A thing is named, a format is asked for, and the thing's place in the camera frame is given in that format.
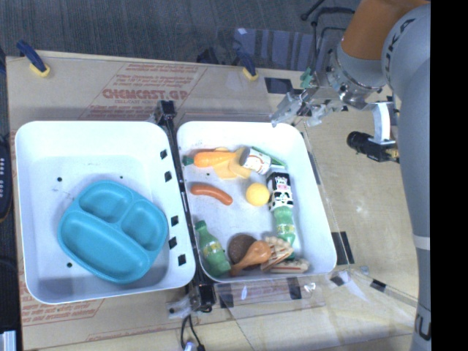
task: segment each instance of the toy sausage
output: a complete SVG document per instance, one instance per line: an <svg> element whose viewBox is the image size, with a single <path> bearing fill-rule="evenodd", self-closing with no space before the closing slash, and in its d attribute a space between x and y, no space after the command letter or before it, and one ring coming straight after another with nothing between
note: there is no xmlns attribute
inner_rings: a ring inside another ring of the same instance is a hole
<svg viewBox="0 0 468 351"><path fill-rule="evenodd" d="M208 195L214 197L225 205L231 205L233 203L233 199L229 194L208 184L194 184L190 192L193 195Z"/></svg>

